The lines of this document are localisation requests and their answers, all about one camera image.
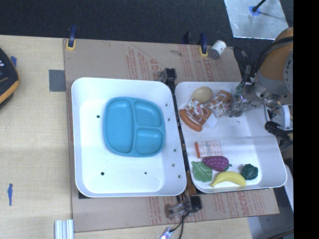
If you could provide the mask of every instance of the wooden table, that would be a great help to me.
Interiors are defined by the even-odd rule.
[[[0,110],[0,238],[52,239],[54,221],[72,219],[65,92],[49,70],[64,70],[63,39],[0,35],[21,83]],[[7,190],[12,184],[12,205]],[[74,238],[158,239],[167,225],[75,233]],[[171,239],[178,238],[179,229]],[[183,239],[249,239],[247,218],[187,223]]]

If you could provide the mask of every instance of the yellow banana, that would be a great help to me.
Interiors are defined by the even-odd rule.
[[[246,185],[246,180],[240,173],[225,171],[217,174],[215,180],[210,184],[210,186],[215,187],[217,183],[221,183],[224,181],[230,181],[241,186]]]

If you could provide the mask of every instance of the blue plate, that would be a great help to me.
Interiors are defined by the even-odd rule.
[[[165,123],[154,103],[129,97],[111,99],[104,112],[104,141],[115,154],[149,157],[165,144]]]

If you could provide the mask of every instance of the cardboard sheet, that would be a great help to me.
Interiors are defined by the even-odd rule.
[[[166,205],[176,197],[86,198],[75,184],[72,125],[72,83],[81,77],[157,80],[165,68],[175,68],[176,83],[183,81],[236,82],[241,80],[232,48],[218,60],[200,55],[199,45],[139,43],[77,39],[74,50],[66,49],[64,62],[75,232],[176,224],[165,216]],[[201,194],[202,210],[185,222],[269,215],[279,212],[272,189]]]

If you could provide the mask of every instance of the sausage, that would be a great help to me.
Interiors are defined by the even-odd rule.
[[[201,132],[203,127],[200,124],[197,124],[195,121],[193,121],[186,113],[184,109],[179,110],[179,116],[182,121],[185,122],[186,125],[188,125],[191,129]]]

